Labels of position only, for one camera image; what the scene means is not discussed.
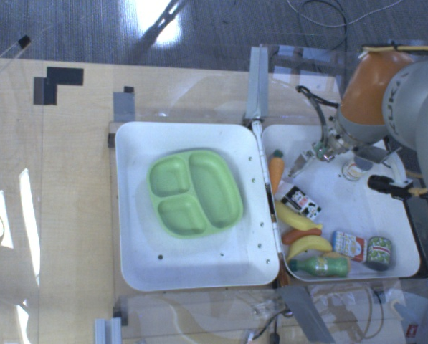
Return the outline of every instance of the green bottle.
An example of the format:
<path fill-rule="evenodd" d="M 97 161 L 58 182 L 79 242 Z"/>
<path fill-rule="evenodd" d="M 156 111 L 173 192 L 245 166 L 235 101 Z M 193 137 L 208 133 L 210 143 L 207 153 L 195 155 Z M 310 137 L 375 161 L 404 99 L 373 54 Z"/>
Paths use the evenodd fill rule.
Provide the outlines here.
<path fill-rule="evenodd" d="M 304 270 L 316 277 L 344 278 L 349 273 L 349 261 L 345 257 L 314 256 L 304 261 L 290 260 L 289 268 L 293 272 Z"/>

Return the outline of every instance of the toy banana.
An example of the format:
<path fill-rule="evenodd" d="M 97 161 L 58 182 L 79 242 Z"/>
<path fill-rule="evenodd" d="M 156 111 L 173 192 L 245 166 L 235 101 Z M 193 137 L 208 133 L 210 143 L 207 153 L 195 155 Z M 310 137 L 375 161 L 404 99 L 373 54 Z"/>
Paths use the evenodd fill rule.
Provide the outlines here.
<path fill-rule="evenodd" d="M 284 223 L 300 231 L 309 231 L 312 228 L 322 229 L 322 224 L 316 224 L 305 216 L 295 213 L 281 201 L 275 202 L 277 217 Z"/>
<path fill-rule="evenodd" d="M 330 252 L 332 250 L 331 243 L 320 236 L 305 236 L 297 239 L 290 245 L 287 255 L 287 263 L 307 249 L 317 249 L 322 252 Z"/>

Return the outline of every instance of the wooden surface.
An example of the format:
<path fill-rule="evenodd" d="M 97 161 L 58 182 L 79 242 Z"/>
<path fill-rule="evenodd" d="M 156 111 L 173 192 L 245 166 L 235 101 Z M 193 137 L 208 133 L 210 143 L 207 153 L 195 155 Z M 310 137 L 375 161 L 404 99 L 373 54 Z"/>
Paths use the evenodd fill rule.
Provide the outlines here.
<path fill-rule="evenodd" d="M 83 68 L 84 84 L 58 86 L 57 106 L 33 106 L 33 77 L 45 77 L 48 66 Z M 270 112 L 275 122 L 282 121 L 278 115 L 283 114 L 287 123 L 317 123 L 312 107 L 291 88 L 301 80 L 307 82 L 307 77 L 270 78 Z M 17 306 L 24 298 L 30 298 L 27 332 L 32 343 L 37 339 L 50 344 L 91 343 L 94 320 L 111 318 L 116 299 L 114 268 L 119 272 L 113 263 L 107 144 L 113 93 L 122 92 L 124 86 L 135 88 L 138 120 L 240 123 L 247 85 L 246 72 L 29 60 L 12 63 L 0 74 L 0 147 L 4 149 L 0 187 L 9 190 L 7 209 L 15 241 L 14 251 L 0 249 L 0 343 L 23 343 Z M 336 100 L 334 86 L 333 80 L 319 82 L 317 93 Z M 14 181 L 24 168 L 31 174 L 41 242 L 39 288 L 31 271 Z M 360 326 L 368 315 L 361 317 Z M 264 322 L 251 320 L 257 327 Z M 383 338 L 400 333 L 398 321 L 388 320 L 391 324 L 389 331 L 383 330 Z M 156 320 L 154 325 L 157 333 L 162 323 Z M 293 328 L 285 329 L 283 335 L 304 343 L 295 319 L 288 325 Z M 341 327 L 333 322 L 330 329 Z M 238 343 L 242 334 L 243 330 L 219 333 L 218 341 L 206 333 L 163 335 L 147 343 Z"/>

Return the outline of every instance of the green can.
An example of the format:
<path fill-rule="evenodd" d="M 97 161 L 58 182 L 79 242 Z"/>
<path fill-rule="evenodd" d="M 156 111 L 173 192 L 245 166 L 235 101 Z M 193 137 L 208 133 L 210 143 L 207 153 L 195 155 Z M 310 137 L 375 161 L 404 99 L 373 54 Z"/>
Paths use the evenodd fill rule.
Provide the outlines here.
<path fill-rule="evenodd" d="M 392 242 L 384 237 L 371 237 L 368 240 L 366 265 L 374 270 L 384 271 L 391 263 Z"/>

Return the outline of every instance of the robotic arm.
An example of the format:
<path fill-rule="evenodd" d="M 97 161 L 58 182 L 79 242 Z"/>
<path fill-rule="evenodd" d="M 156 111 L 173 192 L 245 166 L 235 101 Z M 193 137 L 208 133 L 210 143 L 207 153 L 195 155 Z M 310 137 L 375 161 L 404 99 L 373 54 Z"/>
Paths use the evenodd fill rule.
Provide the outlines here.
<path fill-rule="evenodd" d="M 311 158 L 330 161 L 346 151 L 353 151 L 358 157 L 374 163 L 387 158 L 394 164 L 401 162 L 396 153 L 390 154 L 374 146 L 389 134 L 417 152 L 428 188 L 428 60 L 413 62 L 397 47 L 366 49 L 333 125 L 325 126 L 321 141 L 300 155 L 289 176 L 301 171 Z M 378 189 L 381 182 L 386 182 L 392 188 L 404 190 L 409 187 L 410 180 L 399 169 L 395 168 L 394 180 L 381 180 L 379 176 L 370 180 L 370 186 Z"/>

